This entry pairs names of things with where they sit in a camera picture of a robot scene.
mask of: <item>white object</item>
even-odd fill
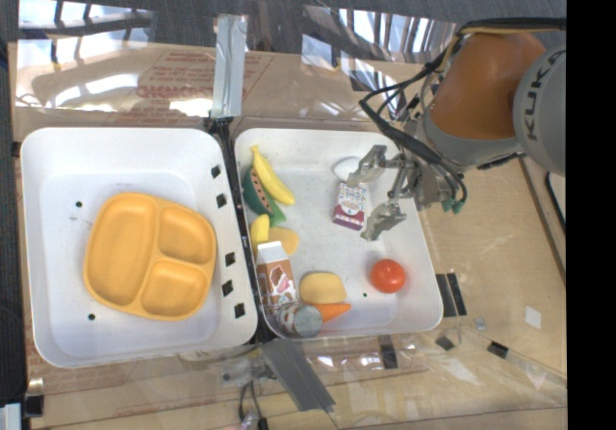
[[[129,361],[238,346],[253,335],[256,305],[214,138],[196,129],[45,128],[24,140],[21,171],[34,340],[47,362]],[[186,320],[126,314],[86,290],[90,228],[103,203],[127,190],[187,206],[215,229],[213,283],[203,307]],[[224,295],[227,282],[233,290]],[[236,317],[239,305],[244,313]]]
[[[10,403],[0,407],[0,430],[19,430],[21,425],[21,405]]]
[[[326,322],[318,338],[411,333],[438,325],[443,301],[414,201],[401,199],[406,220],[374,241],[332,221],[340,182],[332,168],[345,158],[363,158],[374,144],[387,146],[393,157],[398,150],[389,139],[373,132],[248,129],[235,143],[241,177],[252,165],[253,144],[295,195],[294,205],[280,205],[287,218],[280,226],[299,235],[299,246],[289,258],[296,283],[309,272],[327,271],[338,274],[345,285],[351,310]],[[395,176],[392,169],[365,185],[367,215],[387,200]],[[370,283],[372,265],[385,258],[398,261],[407,273],[408,281],[394,294],[381,293]],[[275,322],[269,327],[285,337]]]
[[[541,329],[541,313],[528,305],[526,305],[525,321],[532,327]]]
[[[348,174],[357,170],[361,159],[357,157],[348,157],[340,160],[334,166],[334,174],[338,177],[341,182],[346,182],[348,178]]]

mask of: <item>orange carrot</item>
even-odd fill
[[[323,317],[323,322],[327,322],[334,317],[344,314],[350,310],[349,303],[314,303],[313,307],[316,307]]]

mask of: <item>yellow plate compartment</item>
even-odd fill
[[[160,320],[196,313],[212,285],[216,234],[199,213],[149,194],[108,199],[94,221],[84,280],[122,312]]]

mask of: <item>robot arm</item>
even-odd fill
[[[360,106],[400,152],[391,160],[383,146],[362,160],[347,184],[357,186],[398,169],[388,200],[368,220],[362,236],[375,240],[405,216],[400,198],[418,209],[440,202],[459,213],[467,200],[465,171],[487,169],[529,155],[546,170],[565,174],[566,48],[546,51],[533,35],[566,30],[564,19],[478,21],[460,29],[448,48],[406,82],[370,93]],[[381,114],[397,95],[424,79],[411,107]],[[385,96],[377,110],[369,105]]]

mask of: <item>red tomato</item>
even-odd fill
[[[372,285],[383,293],[395,293],[406,281],[404,267],[391,259],[381,259],[374,263],[370,271]]]

